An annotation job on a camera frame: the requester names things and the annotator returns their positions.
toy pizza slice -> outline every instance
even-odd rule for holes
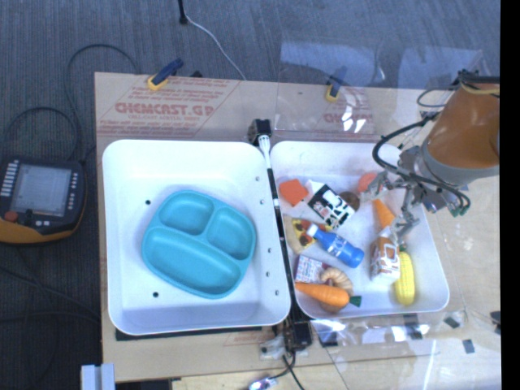
[[[313,237],[307,234],[307,228],[311,224],[312,221],[307,219],[284,215],[285,239],[295,254],[300,254],[304,249],[316,242]],[[318,227],[322,231],[331,231],[331,228],[326,224],[318,224]]]

water bottle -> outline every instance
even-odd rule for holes
[[[351,245],[345,238],[334,232],[325,232],[312,223],[307,228],[307,234],[319,241],[321,246],[331,255],[339,258],[343,263],[352,268],[358,267],[365,252]]]

digital display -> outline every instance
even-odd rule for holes
[[[72,170],[22,164],[11,209],[63,217]]]

corn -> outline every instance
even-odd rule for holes
[[[415,299],[414,267],[410,255],[404,251],[399,253],[401,259],[401,277],[394,282],[396,298],[402,305],[411,305]]]

blue plate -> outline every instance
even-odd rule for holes
[[[192,190],[170,195],[146,228],[141,253],[157,276],[200,297],[225,297],[253,257],[251,221],[228,204]]]

